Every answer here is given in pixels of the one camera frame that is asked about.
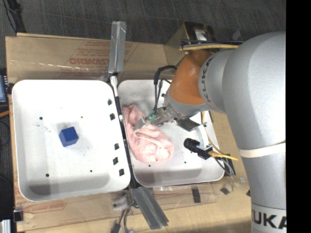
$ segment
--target hole in tray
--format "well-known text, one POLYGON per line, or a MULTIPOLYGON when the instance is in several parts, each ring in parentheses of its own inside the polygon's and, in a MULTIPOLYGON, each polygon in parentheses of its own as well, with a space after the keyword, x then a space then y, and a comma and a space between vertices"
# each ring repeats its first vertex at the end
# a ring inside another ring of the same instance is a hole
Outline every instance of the hole in tray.
POLYGON ((113 165, 115 165, 115 164, 118 163, 118 162, 119 162, 119 161, 118 161, 118 158, 117 158, 117 157, 113 159, 113 165))
POLYGON ((119 170, 119 175, 122 176, 123 174, 124 174, 124 169, 122 168, 119 170))
POLYGON ((111 121, 116 118, 115 114, 113 114, 113 113, 111 113, 109 116, 110 116, 111 121))

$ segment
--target white band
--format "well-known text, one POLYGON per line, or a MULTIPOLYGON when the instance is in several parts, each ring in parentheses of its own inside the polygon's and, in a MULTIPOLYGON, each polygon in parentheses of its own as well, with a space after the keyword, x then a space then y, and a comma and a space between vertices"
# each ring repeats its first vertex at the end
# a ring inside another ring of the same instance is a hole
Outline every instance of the white band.
POLYGON ((286 151, 286 142, 276 144, 273 146, 264 147, 261 149, 239 150, 240 156, 244 158, 262 157, 262 156, 276 154, 276 153, 284 153, 285 151, 286 151))

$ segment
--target black pole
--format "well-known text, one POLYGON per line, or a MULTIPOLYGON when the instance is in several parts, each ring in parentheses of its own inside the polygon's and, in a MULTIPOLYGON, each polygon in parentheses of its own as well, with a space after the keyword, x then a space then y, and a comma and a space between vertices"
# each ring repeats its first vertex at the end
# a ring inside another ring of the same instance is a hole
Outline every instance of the black pole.
POLYGON ((15 30, 20 33, 26 33, 25 25, 21 17, 21 6, 16 0, 7 0, 9 12, 15 23, 15 30))

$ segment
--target pink towel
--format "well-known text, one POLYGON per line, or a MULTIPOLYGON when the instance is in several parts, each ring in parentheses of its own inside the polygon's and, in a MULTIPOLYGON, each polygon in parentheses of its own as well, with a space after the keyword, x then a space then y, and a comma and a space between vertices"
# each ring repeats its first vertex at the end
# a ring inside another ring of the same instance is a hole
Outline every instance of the pink towel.
POLYGON ((141 117, 144 117, 134 104, 123 107, 123 116, 128 143, 139 161, 145 163, 164 161, 172 156, 174 143, 158 127, 149 125, 134 133, 133 127, 141 117))

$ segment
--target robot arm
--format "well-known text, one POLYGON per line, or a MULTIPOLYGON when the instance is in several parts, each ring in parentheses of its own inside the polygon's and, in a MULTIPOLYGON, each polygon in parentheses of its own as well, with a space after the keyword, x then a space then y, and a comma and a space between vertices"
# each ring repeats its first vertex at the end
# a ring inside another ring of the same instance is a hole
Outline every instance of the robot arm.
POLYGON ((279 32, 235 50, 191 52, 154 123, 183 122, 206 110, 227 114, 250 184, 253 233, 287 230, 285 49, 279 32))

